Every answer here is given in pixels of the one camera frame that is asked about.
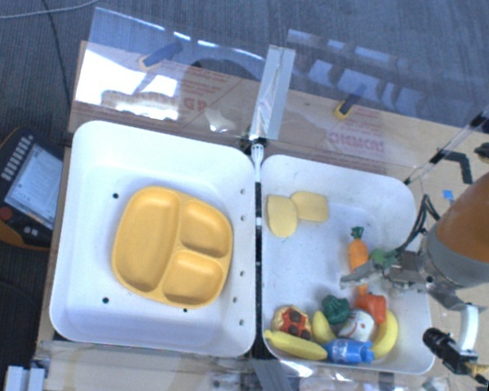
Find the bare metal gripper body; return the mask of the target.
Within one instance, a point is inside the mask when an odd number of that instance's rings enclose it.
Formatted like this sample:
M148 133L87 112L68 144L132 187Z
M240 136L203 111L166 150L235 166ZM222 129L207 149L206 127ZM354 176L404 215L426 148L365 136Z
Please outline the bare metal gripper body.
M415 290L424 292L430 278L426 255L420 252L394 249L387 258L383 271L383 278L390 283L394 289Z

